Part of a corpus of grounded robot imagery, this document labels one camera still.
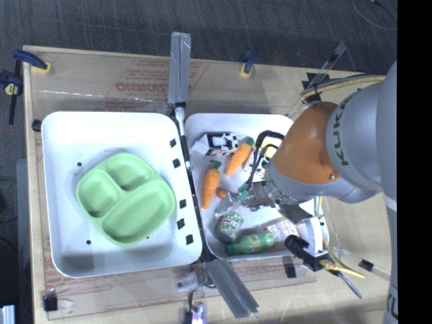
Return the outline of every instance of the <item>yellow cable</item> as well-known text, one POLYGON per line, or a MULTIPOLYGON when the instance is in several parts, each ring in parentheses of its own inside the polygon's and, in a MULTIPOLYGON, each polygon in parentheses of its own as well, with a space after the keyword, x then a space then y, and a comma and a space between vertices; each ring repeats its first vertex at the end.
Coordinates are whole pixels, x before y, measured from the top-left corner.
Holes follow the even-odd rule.
MULTIPOLYGON (((323 202, 323 197, 319 196, 319 201, 318 201, 318 212, 322 211, 321 208, 321 203, 323 202)), ((336 255, 333 253, 333 251, 330 249, 329 245, 326 243, 325 241, 325 236, 324 236, 324 232, 323 232, 323 244, 324 247, 329 251, 330 256, 335 260, 335 262, 339 265, 336 265, 334 263, 332 263, 331 261, 325 261, 324 259, 321 260, 323 262, 320 261, 320 264, 322 266, 324 266, 327 270, 335 270, 335 271, 343 271, 346 273, 349 273, 353 276, 357 276, 359 278, 365 278, 366 276, 363 275, 362 273, 358 273, 357 271, 352 270, 351 268, 349 268, 348 266, 346 266, 345 264, 343 264, 343 262, 336 257, 336 255)))
POLYGON ((322 88, 318 88, 316 90, 312 90, 302 96, 302 100, 304 101, 307 97, 313 96, 315 94, 322 94, 324 91, 335 90, 338 88, 343 88, 345 86, 351 86, 360 83, 371 83, 371 82, 382 82, 385 80, 385 76, 376 76, 376 77, 364 77, 357 78, 352 80, 347 80, 346 82, 340 82, 337 84, 330 84, 329 86, 323 86, 322 88))

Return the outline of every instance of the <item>wooden table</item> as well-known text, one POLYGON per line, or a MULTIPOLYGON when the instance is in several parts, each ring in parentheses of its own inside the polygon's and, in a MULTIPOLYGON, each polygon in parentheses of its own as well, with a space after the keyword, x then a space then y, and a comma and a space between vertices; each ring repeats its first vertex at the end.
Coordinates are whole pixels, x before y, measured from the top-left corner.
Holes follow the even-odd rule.
MULTIPOLYGON (((23 67, 34 322, 182 323, 187 294, 173 291, 172 270, 91 277, 79 282, 56 271, 49 254, 41 134, 33 128, 35 120, 42 121, 59 110, 163 110, 169 58, 35 46, 25 46, 24 50, 52 65, 45 75, 28 64, 23 67), (56 289, 61 310, 45 312, 43 296, 51 288, 56 289), (143 295, 149 290, 153 295, 143 295)), ((239 63, 191 59, 186 116, 197 112, 292 113, 302 81, 308 80, 307 73, 317 73, 314 69, 255 65, 252 76, 243 78, 240 68, 239 63)), ((329 72, 331 78, 352 74, 329 72)), ((323 94, 323 100, 339 103, 365 86, 337 89, 323 94)), ((341 249, 346 263, 367 275, 365 279, 347 275, 363 298, 357 298, 339 278, 325 271, 312 273, 307 269, 303 277, 293 280, 285 276, 279 260, 234 263, 258 302, 259 312, 236 319, 217 290, 205 289, 196 293, 194 303, 207 306, 207 323, 382 321, 389 282, 356 268, 355 263, 366 259, 389 275, 391 250, 383 198, 378 195, 355 205, 333 198, 326 201, 331 214, 326 219, 337 233, 333 245, 341 249)))

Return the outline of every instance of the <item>orange carrot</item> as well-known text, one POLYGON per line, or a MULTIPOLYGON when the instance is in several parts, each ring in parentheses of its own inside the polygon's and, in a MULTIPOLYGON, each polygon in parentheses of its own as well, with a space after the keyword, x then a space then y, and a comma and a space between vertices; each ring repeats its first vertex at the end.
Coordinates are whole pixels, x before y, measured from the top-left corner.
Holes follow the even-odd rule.
POLYGON ((241 144, 236 152, 232 155, 231 161, 229 162, 228 168, 225 172, 227 176, 230 176, 247 160, 252 152, 252 145, 254 144, 254 139, 248 137, 246 143, 241 144))
POLYGON ((221 179, 221 174, 219 173, 219 168, 222 163, 214 161, 212 168, 210 168, 204 177, 204 186, 202 189, 202 207, 207 209, 210 205, 211 199, 216 193, 217 186, 221 179))
POLYGON ((220 198, 220 199, 224 199, 226 197, 226 195, 228 194, 228 191, 225 190, 224 188, 218 188, 216 191, 216 195, 220 198))

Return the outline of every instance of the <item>green bottle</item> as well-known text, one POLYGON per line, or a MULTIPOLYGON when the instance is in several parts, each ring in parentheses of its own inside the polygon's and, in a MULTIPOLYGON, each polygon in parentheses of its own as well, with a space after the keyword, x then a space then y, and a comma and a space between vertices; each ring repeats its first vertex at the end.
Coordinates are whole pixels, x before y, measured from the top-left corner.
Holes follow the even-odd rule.
POLYGON ((275 236, 271 232, 244 236, 237 244, 226 245, 229 256, 235 254, 252 254, 270 249, 275 244, 275 236))

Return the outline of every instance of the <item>tin can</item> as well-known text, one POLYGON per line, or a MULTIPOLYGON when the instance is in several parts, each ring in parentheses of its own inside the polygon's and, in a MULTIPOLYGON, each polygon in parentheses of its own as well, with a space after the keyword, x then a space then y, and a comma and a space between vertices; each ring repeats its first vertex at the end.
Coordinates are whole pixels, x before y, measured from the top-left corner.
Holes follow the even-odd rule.
POLYGON ((243 222, 243 217, 239 214, 233 211, 226 213, 217 226, 216 238, 226 244, 232 244, 236 240, 243 222))

